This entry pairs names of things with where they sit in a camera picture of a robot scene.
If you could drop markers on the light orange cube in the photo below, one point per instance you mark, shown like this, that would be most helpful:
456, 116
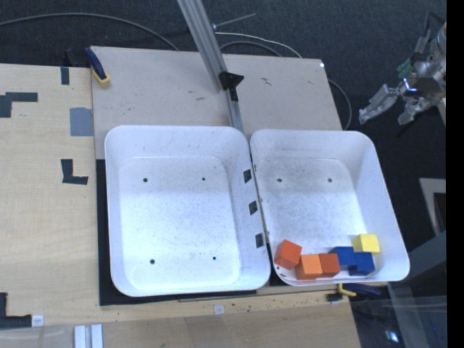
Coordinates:
309, 267

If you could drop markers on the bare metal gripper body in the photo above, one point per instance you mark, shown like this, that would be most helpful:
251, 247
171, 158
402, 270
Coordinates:
429, 82

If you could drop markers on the white plastic tray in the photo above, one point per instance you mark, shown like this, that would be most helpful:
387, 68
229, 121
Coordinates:
311, 209
177, 223

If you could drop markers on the yellow cube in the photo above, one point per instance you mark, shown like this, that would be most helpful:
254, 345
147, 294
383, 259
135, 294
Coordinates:
367, 243

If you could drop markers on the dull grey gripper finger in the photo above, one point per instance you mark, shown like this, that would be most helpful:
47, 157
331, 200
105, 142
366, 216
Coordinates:
411, 111
378, 103

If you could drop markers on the pale wood board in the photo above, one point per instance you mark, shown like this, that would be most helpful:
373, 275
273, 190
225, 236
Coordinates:
163, 85

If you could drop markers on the blue cube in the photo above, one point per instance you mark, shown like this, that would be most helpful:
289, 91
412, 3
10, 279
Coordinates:
363, 264
344, 255

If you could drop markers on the dark orange cube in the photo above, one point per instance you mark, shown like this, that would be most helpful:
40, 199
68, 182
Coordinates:
288, 254
330, 264

